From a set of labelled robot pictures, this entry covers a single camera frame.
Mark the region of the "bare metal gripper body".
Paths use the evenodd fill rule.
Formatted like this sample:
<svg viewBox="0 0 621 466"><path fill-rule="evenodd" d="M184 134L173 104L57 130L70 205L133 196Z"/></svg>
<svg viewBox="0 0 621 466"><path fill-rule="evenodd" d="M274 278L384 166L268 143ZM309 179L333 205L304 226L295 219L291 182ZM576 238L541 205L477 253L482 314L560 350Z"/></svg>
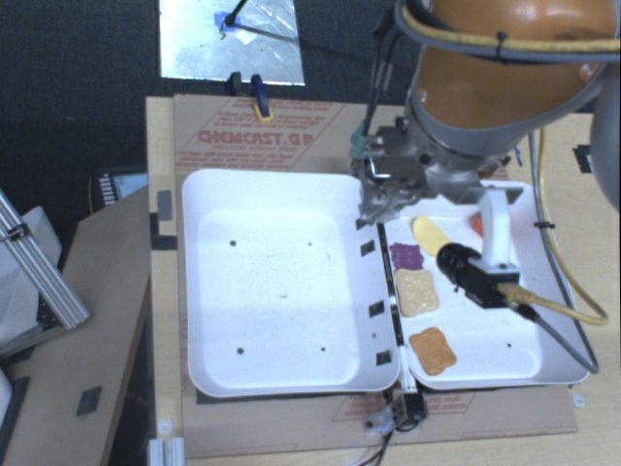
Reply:
<svg viewBox="0 0 621 466"><path fill-rule="evenodd" d="M438 196L404 119L371 134L365 127L362 122L351 135L351 175L362 183L369 204L413 204Z"/></svg>

